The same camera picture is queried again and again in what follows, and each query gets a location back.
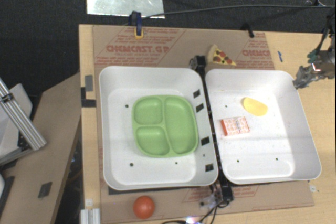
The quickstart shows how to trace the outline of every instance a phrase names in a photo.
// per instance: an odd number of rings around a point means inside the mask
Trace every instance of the cardboard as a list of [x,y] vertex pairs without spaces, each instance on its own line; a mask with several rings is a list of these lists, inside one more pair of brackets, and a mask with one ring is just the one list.
[[[85,82],[85,77],[92,76],[95,83],[102,223],[139,221],[132,212],[132,205],[141,195],[149,195],[156,205],[155,212],[148,221],[205,215],[207,209],[200,208],[199,203],[211,194],[209,187],[118,192],[107,186],[102,174],[99,73],[109,65],[187,68],[190,59],[195,55],[207,55],[214,44],[229,55],[237,66],[209,63],[207,70],[274,69],[265,33],[255,33],[256,37],[252,39],[243,31],[145,27],[144,38],[136,40],[133,27],[83,27],[85,30],[83,29],[82,35],[92,37],[91,40],[86,39],[86,43],[81,43],[80,49],[83,52],[81,60],[87,61],[82,65],[86,70],[82,74],[82,82]],[[85,58],[87,50],[90,50],[89,58]],[[89,70],[92,69],[94,74],[90,74]],[[314,204],[306,181],[237,186],[233,191],[235,200],[227,208],[218,210],[218,214],[306,207]]]
[[2,172],[15,178],[0,224],[55,222],[80,131],[79,83],[77,74],[43,93],[33,123],[47,145]]

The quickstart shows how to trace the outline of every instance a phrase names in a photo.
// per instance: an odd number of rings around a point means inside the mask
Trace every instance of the toy pizza slice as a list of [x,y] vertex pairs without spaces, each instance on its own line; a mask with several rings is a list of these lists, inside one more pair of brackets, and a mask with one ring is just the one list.
[[217,45],[212,45],[207,60],[208,62],[218,63],[220,65],[236,66],[236,63],[233,62],[225,52],[220,50]]

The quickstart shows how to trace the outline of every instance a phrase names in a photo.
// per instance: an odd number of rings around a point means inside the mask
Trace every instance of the brown surface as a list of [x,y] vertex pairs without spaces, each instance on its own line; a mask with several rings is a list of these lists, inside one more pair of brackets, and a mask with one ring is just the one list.
[[[43,93],[34,125],[47,145],[22,157],[4,176],[15,176],[1,224],[54,223],[79,136],[79,74]],[[52,182],[48,196],[38,198],[42,184]]]

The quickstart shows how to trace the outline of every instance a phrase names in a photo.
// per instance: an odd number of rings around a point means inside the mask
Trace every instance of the black fabric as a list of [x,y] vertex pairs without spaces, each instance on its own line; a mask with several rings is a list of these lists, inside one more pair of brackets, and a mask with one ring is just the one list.
[[[163,0],[166,12],[236,4],[304,5],[314,0]],[[335,0],[321,0],[334,5]],[[149,19],[144,26],[319,33],[326,9],[240,8]],[[127,23],[125,17],[86,14],[86,0],[0,0],[0,77],[38,94],[79,70],[78,25]]]

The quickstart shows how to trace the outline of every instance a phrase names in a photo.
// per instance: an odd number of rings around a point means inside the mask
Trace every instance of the wooden table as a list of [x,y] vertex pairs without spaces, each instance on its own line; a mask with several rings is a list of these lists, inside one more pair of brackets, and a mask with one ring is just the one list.
[[[81,87],[85,87],[86,74],[94,74],[92,26],[80,26]],[[288,72],[295,78],[300,65],[307,65],[307,54],[317,46],[319,34],[266,33],[275,69]],[[330,45],[327,40],[322,49]],[[282,53],[283,62],[279,60]],[[86,99],[95,99],[96,89],[86,92]],[[215,223],[335,223],[336,174],[335,174],[335,81],[313,82],[300,89],[301,102],[322,164],[319,178],[311,185],[315,206],[284,210],[224,214]],[[97,120],[94,108],[82,108],[83,176],[85,208],[100,208],[99,161]],[[162,223],[162,220],[147,223]]]

